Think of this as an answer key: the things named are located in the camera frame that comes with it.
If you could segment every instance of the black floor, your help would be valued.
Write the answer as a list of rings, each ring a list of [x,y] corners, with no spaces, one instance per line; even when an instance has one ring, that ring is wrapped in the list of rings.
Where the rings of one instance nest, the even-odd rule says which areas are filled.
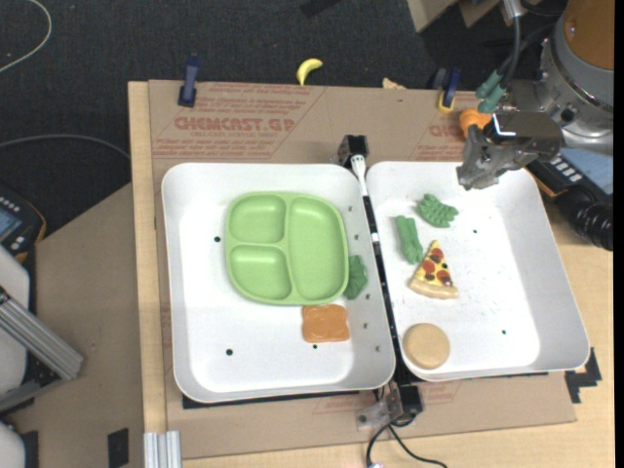
[[[80,140],[2,143],[79,135],[127,151],[127,83],[181,78],[189,52],[201,59],[200,81],[294,83],[301,61],[319,57],[324,66],[308,84],[380,87],[389,77],[423,89],[436,68],[458,66],[460,89],[474,90],[511,37],[498,10],[467,29],[456,7],[417,34],[406,0],[38,1],[52,16],[50,40],[0,72],[0,180],[40,209],[49,232],[129,182],[129,161]],[[523,29],[547,22],[527,15]],[[0,0],[0,68],[46,28],[36,5]],[[532,77],[538,58],[538,48],[526,51],[517,77]]]

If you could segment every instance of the toy bread slice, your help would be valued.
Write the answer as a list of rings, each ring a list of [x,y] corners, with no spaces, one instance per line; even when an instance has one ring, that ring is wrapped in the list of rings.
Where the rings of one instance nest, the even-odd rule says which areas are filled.
[[[433,241],[427,255],[416,269],[409,288],[432,298],[457,298],[459,291],[452,283],[449,266],[438,241]]]
[[[310,343],[349,339],[347,311],[340,305],[306,305],[303,314],[303,339]]]

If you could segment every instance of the cardboard sheet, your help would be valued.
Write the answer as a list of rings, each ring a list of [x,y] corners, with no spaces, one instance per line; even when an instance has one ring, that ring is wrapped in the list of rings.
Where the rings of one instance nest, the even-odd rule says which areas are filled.
[[[38,432],[40,468],[109,466],[115,438],[127,439],[125,466],[142,466],[132,210],[126,185],[36,247],[37,317],[85,359],[75,380],[8,418],[21,434]]]
[[[160,272],[168,429],[179,430],[184,458],[364,442],[356,412],[371,392],[185,409],[173,374],[171,310],[160,187],[185,161],[327,163],[345,135],[365,135],[378,161],[460,161],[458,93],[451,114],[433,91],[206,82],[193,108],[177,105],[178,81],[150,81],[155,220]],[[514,378],[421,383],[425,412],[404,436],[430,436],[575,419],[560,372]]]

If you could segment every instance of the white tray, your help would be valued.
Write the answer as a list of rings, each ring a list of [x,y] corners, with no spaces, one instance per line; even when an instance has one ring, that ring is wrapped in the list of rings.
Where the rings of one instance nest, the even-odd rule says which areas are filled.
[[[184,163],[162,183],[171,287],[174,372],[189,398],[227,402],[377,388],[395,355],[360,188],[337,165]],[[362,257],[369,283],[347,309],[349,340],[307,343],[301,308],[250,301],[225,264],[229,204],[255,191],[309,193],[338,208],[349,254]]]
[[[411,325],[431,323],[450,342],[448,360],[435,370],[418,368],[404,354],[409,370],[437,381],[583,366],[587,335],[533,177],[507,172],[492,187],[466,191],[457,166],[384,162],[367,174],[400,341]],[[425,193],[459,210],[449,228],[416,213]],[[415,266],[401,253],[397,215],[414,217],[425,250],[439,240],[459,298],[428,298],[409,288]]]

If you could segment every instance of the black connector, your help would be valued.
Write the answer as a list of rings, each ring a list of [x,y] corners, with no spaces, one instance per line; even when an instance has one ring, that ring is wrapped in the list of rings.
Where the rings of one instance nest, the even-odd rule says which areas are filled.
[[[351,156],[359,154],[366,158],[369,155],[367,136],[344,136],[338,146],[338,164],[347,170],[351,169]]]
[[[424,410],[422,399],[420,398],[420,390],[415,385],[399,386],[399,395],[401,396],[401,404],[403,412],[412,417],[418,416]]]

